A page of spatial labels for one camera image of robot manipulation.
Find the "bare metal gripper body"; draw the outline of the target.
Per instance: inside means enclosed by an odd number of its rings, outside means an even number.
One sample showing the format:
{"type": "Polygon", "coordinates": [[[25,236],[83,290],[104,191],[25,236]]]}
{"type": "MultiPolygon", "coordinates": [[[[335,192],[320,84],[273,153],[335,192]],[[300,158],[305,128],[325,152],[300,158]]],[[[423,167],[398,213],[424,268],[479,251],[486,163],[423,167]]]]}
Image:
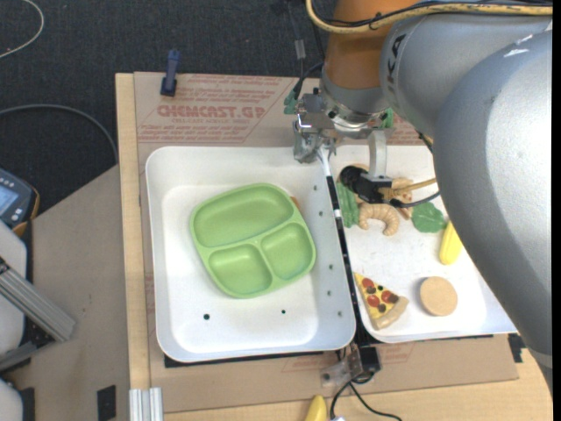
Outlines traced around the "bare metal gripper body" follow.
{"type": "Polygon", "coordinates": [[[292,108],[301,134],[366,139],[380,129],[389,102],[381,92],[317,92],[295,98],[292,108]]]}

